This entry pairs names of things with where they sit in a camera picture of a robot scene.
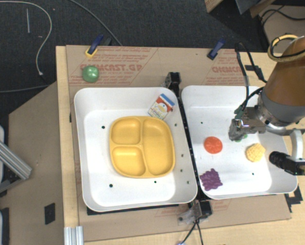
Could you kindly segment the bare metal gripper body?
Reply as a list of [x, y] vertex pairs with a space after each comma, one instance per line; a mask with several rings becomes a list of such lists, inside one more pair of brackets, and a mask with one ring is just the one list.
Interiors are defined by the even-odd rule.
[[263, 134], [266, 132], [266, 125], [258, 116], [258, 111], [258, 105], [245, 108], [239, 106], [234, 111], [235, 116], [231, 120], [228, 131], [231, 141], [241, 140], [248, 134]]

